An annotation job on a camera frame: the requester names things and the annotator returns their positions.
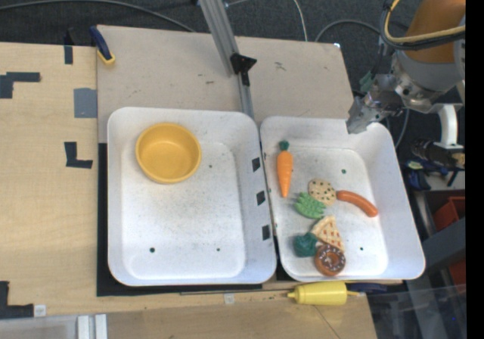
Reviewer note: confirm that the orange carrot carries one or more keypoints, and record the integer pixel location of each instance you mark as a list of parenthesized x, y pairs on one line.
[(284, 171)]

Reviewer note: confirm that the dark green broccoli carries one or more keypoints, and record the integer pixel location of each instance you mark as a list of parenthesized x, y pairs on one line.
[(304, 246)]

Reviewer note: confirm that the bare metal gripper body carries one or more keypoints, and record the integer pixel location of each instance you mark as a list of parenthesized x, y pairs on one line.
[(389, 92)]

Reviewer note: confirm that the yellow pizza slice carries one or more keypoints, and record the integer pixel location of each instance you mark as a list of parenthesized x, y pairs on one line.
[(328, 233)]

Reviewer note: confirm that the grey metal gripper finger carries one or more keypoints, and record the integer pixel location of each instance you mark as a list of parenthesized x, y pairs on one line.
[(357, 122), (374, 115)]

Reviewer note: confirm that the yellow mustard bottle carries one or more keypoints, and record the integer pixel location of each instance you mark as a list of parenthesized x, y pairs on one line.
[(321, 293)]

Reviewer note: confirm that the light green leafy vegetable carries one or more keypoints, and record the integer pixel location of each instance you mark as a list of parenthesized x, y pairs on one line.
[(310, 207)]

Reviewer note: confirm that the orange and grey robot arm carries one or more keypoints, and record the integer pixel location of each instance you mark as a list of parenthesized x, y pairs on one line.
[(438, 8)]

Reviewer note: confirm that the yellow bowl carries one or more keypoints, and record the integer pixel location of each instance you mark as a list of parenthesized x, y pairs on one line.
[(168, 154)]

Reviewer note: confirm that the orange sausage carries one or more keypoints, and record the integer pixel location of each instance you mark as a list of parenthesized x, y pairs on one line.
[(359, 202)]

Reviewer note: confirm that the white plastic tray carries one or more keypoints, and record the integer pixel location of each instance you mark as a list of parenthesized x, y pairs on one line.
[(382, 193), (181, 224)]

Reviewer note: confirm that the tan spotted biscuit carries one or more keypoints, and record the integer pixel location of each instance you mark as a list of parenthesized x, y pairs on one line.
[(321, 190)]

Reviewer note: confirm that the brown cardboard board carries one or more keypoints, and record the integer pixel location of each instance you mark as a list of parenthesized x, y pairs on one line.
[(170, 72)]

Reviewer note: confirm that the black cylinder on white bracket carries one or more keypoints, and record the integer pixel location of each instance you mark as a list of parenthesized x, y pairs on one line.
[(450, 129)]

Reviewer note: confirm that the brown doughnut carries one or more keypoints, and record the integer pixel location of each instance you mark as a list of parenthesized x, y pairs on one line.
[(330, 260)]

